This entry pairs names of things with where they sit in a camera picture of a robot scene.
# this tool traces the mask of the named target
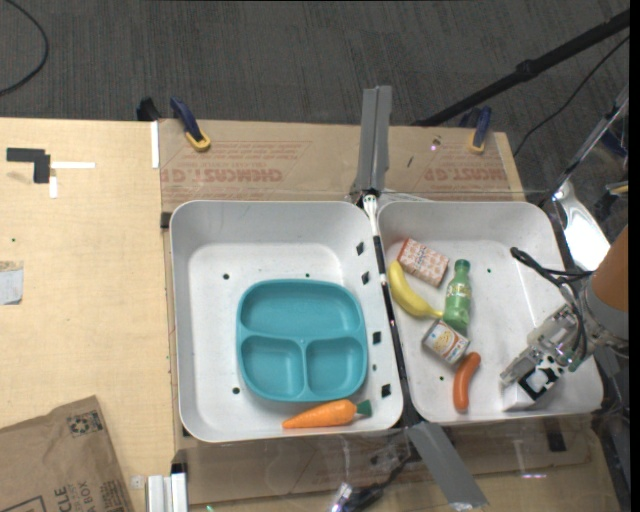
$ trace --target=tin can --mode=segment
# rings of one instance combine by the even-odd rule
[[[442,320],[433,322],[422,343],[449,364],[455,364],[465,353],[470,341]]]

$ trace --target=table surface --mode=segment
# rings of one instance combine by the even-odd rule
[[[150,128],[0,118],[3,152],[38,148],[52,162],[96,164],[58,169],[51,199],[32,164],[0,160],[0,261],[24,266],[22,301],[0,306],[0,428],[96,395],[127,482],[168,474],[179,428]],[[505,164],[517,180],[513,159]],[[143,490],[130,494],[144,510]]]

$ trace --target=dark gray floor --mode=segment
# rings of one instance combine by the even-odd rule
[[[1,116],[133,120],[140,99],[150,96],[169,117],[169,97],[177,95],[203,119],[359,124],[362,90],[391,85],[398,125],[442,111],[630,6],[629,0],[15,1],[41,23],[50,57],[25,87],[0,97]],[[492,127],[506,132],[515,150],[628,34],[488,100]],[[35,67],[42,51],[33,25],[0,1],[0,89]],[[625,44],[517,155],[528,191],[554,183],[628,79]]]

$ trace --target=green bottle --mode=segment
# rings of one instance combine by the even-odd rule
[[[447,284],[447,297],[444,303],[442,320],[463,336],[467,335],[469,326],[469,307],[471,305],[471,284],[469,270],[471,263],[457,260],[454,265],[455,275]]]

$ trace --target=small food box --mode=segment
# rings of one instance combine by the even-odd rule
[[[466,413],[453,405],[454,369],[421,343],[433,319],[393,306],[410,399],[422,417],[450,425],[599,407],[601,381],[587,360],[536,409],[502,411],[500,372],[563,301],[510,254],[517,246],[545,267],[562,267],[542,210],[524,202],[393,201],[379,209],[378,226],[387,263],[412,239],[472,265],[467,337],[482,363]],[[362,209],[341,201],[191,201],[173,213],[170,235],[179,410],[191,435],[222,443],[398,423],[399,361]],[[442,307],[444,287],[407,279]],[[369,400],[372,415],[344,426],[283,429],[285,419],[335,397]]]

